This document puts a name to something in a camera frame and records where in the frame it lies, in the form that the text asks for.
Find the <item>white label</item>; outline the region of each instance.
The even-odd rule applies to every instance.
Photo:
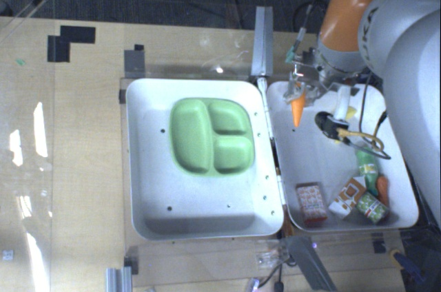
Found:
[[[11,261],[14,259],[14,251],[3,251],[3,260]]]
[[[365,163],[364,165],[360,166],[360,170],[362,174],[377,174],[377,166],[375,163]]]
[[[378,200],[374,201],[371,206],[366,210],[366,217],[370,217],[373,211],[377,208],[377,206],[380,205],[380,202]]]

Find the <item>green divided plate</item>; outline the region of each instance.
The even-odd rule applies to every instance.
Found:
[[[240,174],[254,161],[247,112],[238,103],[217,98],[184,98],[172,108],[173,158],[187,173]]]

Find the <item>metal bracket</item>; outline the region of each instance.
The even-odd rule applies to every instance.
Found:
[[[105,271],[106,292],[132,292],[132,268],[107,269]]]
[[[129,79],[145,78],[145,52],[143,45],[124,51],[124,73]]]
[[[278,185],[278,192],[280,194],[280,201],[283,205],[287,205],[287,197],[285,194],[285,185],[283,184],[282,176],[277,176],[277,185]]]
[[[313,290],[337,291],[326,268],[312,248],[310,237],[292,236],[285,238],[288,252],[297,262]]]
[[[273,8],[256,8],[251,76],[273,74]]]
[[[273,139],[274,138],[273,125],[271,123],[271,116],[269,115],[269,106],[267,100],[267,90],[268,90],[267,79],[263,77],[257,78],[257,88],[260,91],[260,94],[262,95],[263,108],[265,110],[265,119],[267,120],[268,135],[270,139]]]

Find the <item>clear plastic sheet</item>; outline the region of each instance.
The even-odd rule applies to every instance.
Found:
[[[49,291],[54,66],[47,36],[26,19],[44,5],[54,12],[54,0],[3,1],[12,16],[0,17],[0,280],[4,291]]]

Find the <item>orange carrot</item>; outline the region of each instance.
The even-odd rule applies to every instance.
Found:
[[[300,125],[300,119],[302,118],[303,108],[305,107],[306,101],[306,92],[295,98],[291,101],[291,112],[292,112],[292,121],[294,123],[294,127],[298,127]]]
[[[387,193],[389,187],[389,181],[384,176],[379,176],[377,179],[376,187],[378,190],[377,199],[387,207],[389,207],[389,195]]]

